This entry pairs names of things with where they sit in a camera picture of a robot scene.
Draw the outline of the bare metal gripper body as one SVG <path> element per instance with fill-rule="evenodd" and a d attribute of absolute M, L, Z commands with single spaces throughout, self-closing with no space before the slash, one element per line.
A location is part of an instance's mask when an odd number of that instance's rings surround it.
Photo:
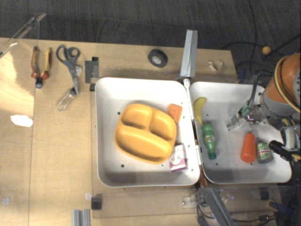
<path fill-rule="evenodd" d="M 264 122 L 267 119 L 268 111 L 262 104 L 253 105 L 251 108 L 246 105 L 242 107 L 241 117 L 251 124 L 256 124 L 259 122 Z"/>

